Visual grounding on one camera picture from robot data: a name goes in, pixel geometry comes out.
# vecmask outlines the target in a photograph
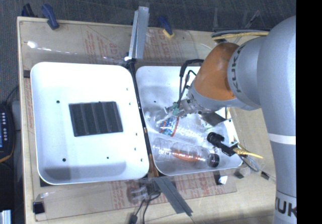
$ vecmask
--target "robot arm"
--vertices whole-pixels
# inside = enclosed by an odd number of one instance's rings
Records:
[[[201,65],[178,113],[262,108],[276,169],[274,224],[297,223],[295,29],[294,16],[266,37],[239,47],[217,45]]]

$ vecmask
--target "table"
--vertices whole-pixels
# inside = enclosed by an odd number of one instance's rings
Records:
[[[90,209],[89,202],[102,198],[102,194],[106,192],[107,187],[104,184],[94,185],[92,187],[94,195],[89,198],[85,195],[88,191],[86,185],[41,186],[37,176],[31,88],[28,78],[31,67],[42,61],[120,64],[128,51],[131,37],[131,26],[64,20],[58,22],[59,29],[51,30],[46,19],[27,17],[17,19],[26,223],[128,223],[130,215],[138,209],[137,207],[104,206],[102,209]],[[162,29],[148,28],[144,55],[149,64],[154,65],[161,60],[165,65],[178,65],[186,59],[205,58],[215,46],[209,32],[187,30],[174,30],[174,32],[175,37],[169,40],[163,35]],[[254,37],[243,37],[238,44],[251,38]],[[184,213],[176,214],[168,202],[160,201],[149,206],[145,217],[146,222],[272,222],[276,189],[275,168],[262,111],[259,109],[248,112],[232,109],[231,115],[239,139],[247,145],[248,150],[264,157],[261,169],[271,178],[267,180],[262,175],[251,173],[239,179],[233,175],[233,170],[227,171],[230,182],[230,185],[224,185],[227,186],[227,191],[221,191],[225,188],[220,186],[207,186],[213,189],[213,195],[192,196],[186,200],[193,210],[192,218]],[[59,200],[64,195],[66,198],[69,193],[72,194],[73,199],[66,207],[66,204],[60,204]],[[33,213],[33,202],[37,200],[45,200],[45,204],[50,205],[51,208],[47,208],[45,213]],[[95,202],[92,205],[99,207],[101,204]],[[70,211],[73,212],[72,216],[68,216]],[[142,218],[142,212],[138,215],[138,223]]]

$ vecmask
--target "yellow cable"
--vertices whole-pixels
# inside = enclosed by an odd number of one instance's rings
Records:
[[[242,37],[242,36],[266,36],[269,32],[247,32],[247,33],[235,33],[235,34],[224,34],[220,36],[213,37],[213,40],[220,40],[220,39],[229,39],[235,37]]]

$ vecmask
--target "black electronic device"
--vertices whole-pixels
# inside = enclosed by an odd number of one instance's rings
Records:
[[[15,128],[8,106],[0,104],[0,163],[10,158],[14,151]]]

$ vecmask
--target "black vent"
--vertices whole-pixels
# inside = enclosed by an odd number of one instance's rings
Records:
[[[123,132],[114,101],[69,105],[74,136]]]

